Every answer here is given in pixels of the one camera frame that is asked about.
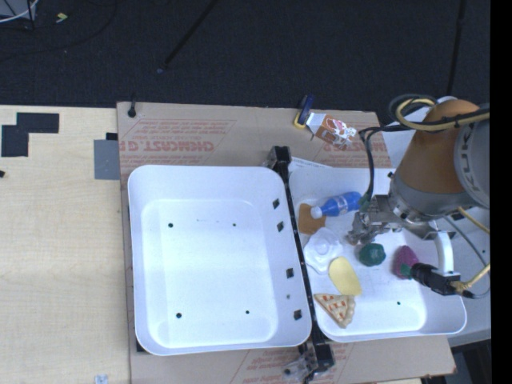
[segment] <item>green ball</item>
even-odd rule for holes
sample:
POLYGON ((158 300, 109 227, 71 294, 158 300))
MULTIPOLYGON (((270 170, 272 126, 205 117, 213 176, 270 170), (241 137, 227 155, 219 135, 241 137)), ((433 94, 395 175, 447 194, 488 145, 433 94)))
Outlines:
POLYGON ((366 266, 380 265, 385 258, 384 246, 378 243, 368 243, 359 252, 359 260, 366 266))

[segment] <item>black fabric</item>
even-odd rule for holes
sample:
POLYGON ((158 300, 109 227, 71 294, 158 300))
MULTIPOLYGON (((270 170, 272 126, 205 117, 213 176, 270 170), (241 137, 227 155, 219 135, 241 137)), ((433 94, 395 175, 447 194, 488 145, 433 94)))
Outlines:
MULTIPOLYGON (((0 103, 372 110, 447 93, 461 0, 40 0, 0 22, 0 103), (61 22, 58 14, 67 19, 61 22)), ((490 101, 490 0, 466 0, 451 94, 490 101)))

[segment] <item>light blue object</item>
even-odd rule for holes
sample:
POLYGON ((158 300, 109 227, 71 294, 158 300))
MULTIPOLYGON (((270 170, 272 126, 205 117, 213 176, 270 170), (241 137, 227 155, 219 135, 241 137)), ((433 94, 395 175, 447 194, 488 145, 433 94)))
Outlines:
POLYGON ((311 217, 320 219, 322 216, 339 216, 346 214, 351 210, 359 209, 359 192, 345 192, 339 196, 333 196, 327 199, 322 206, 313 206, 311 208, 311 217))

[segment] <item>white plastic tray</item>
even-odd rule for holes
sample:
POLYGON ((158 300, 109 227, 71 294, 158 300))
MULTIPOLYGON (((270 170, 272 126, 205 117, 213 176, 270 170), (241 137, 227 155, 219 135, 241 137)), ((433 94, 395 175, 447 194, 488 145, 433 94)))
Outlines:
POLYGON ((128 196, 142 347, 172 355, 307 340, 308 301, 275 172, 141 166, 128 196))
MULTIPOLYGON (((387 194, 390 170, 375 172, 375 194, 387 194)), ((290 176, 290 191, 294 209, 302 203, 322 204, 330 196, 348 191, 366 192, 368 169, 359 168, 301 168, 290 176)), ((466 324, 466 309, 459 296, 441 296, 413 280, 403 280, 392 272, 393 257, 397 248, 408 245, 420 262, 438 264, 434 242, 424 242, 407 230, 389 232, 376 237, 375 242, 384 246, 385 261, 379 266, 368 267, 360 263, 354 246, 345 240, 352 228, 354 212, 336 218, 327 218, 326 227, 335 232, 343 244, 343 253, 359 278, 362 294, 356 297, 354 319, 347 328, 336 325, 332 318, 315 303, 318 325, 327 337, 336 342, 358 342, 380 338, 397 338, 429 334, 455 334, 466 324)), ((309 236, 301 234, 302 246, 309 236)), ((327 274, 320 275, 307 267, 313 294, 339 294, 327 274)))

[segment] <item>cardboard sheet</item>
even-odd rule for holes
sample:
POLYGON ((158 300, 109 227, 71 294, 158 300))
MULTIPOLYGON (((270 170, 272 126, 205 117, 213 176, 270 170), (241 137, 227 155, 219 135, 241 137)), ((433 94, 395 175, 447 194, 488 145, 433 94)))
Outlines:
MULTIPOLYGON (((126 296, 133 384, 172 382, 189 384, 287 383, 282 368, 298 356, 297 348, 223 351, 159 357, 138 351, 134 332, 133 275, 126 181, 138 166, 147 164, 260 166, 273 146, 288 146, 292 157, 326 166, 366 167, 364 146, 355 139, 341 151, 308 130, 294 127, 298 110, 120 102, 118 139, 121 172, 126 296)), ((325 111, 356 130, 377 126, 375 114, 325 111)), ((372 141, 377 168, 391 168, 380 134, 372 141)), ((319 384, 381 382, 428 375, 451 374, 455 363, 444 336, 333 343, 335 365, 319 384)))

